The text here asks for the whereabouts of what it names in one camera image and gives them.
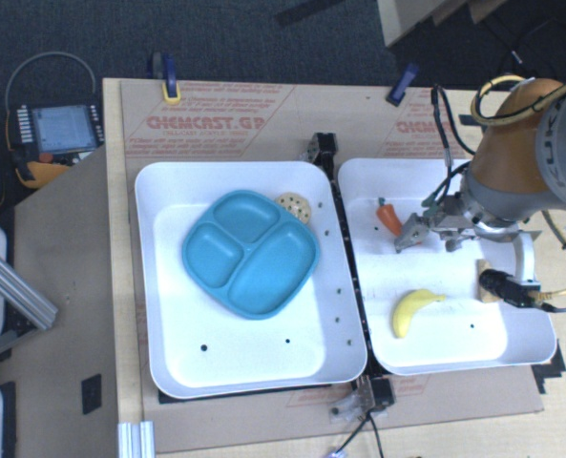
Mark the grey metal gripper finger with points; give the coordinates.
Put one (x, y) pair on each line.
(412, 232)
(455, 243)

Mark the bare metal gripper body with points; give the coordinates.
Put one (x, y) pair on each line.
(454, 217)

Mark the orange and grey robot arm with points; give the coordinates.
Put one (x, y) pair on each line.
(511, 151)

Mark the orange carrot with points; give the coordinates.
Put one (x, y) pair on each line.
(389, 217)

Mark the beige bread slice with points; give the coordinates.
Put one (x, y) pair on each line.
(484, 270)

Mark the yellow banana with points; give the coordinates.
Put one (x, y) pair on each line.
(406, 310)

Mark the white plastic tray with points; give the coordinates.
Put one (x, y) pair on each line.
(454, 346)
(244, 351)

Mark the beige dotted biscuit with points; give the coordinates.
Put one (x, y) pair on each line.
(299, 206)

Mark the blue divided plate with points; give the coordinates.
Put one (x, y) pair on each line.
(249, 256)

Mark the brown cardboard board red print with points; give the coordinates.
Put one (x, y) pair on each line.
(244, 422)

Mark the black cylinder on white bracket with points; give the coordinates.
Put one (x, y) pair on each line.
(502, 284)

